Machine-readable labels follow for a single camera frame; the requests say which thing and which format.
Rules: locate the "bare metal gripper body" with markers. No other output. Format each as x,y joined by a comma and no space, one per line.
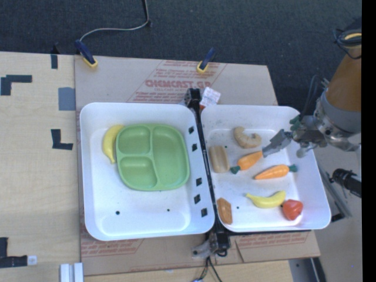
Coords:
335,138

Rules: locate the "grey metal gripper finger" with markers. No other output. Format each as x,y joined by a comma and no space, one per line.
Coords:
302,152
277,142

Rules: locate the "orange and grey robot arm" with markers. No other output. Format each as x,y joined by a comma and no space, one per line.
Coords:
345,78

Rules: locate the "orange carrot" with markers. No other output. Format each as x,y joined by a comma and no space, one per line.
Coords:
249,160
273,172

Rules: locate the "beige croissant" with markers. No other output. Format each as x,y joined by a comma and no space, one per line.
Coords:
245,140

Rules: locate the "yellow banana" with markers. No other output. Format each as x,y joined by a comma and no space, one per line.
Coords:
267,201
108,142

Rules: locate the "beige bread roll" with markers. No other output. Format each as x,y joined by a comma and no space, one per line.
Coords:
218,159

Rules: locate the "thin black rod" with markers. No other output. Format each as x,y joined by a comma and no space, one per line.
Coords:
204,154

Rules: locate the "white plastic tray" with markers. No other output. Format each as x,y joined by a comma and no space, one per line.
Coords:
264,216
141,213

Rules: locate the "white printed packet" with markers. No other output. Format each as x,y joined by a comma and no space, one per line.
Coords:
210,96

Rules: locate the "orange waffle biscuit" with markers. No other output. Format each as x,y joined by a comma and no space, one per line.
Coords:
225,211

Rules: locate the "green divided plate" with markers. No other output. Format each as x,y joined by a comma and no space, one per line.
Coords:
164,157

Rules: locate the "brown cardboard board red print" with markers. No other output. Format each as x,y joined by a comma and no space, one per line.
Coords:
117,81

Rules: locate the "black cylinder on white bracket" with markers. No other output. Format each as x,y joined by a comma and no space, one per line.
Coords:
348,179

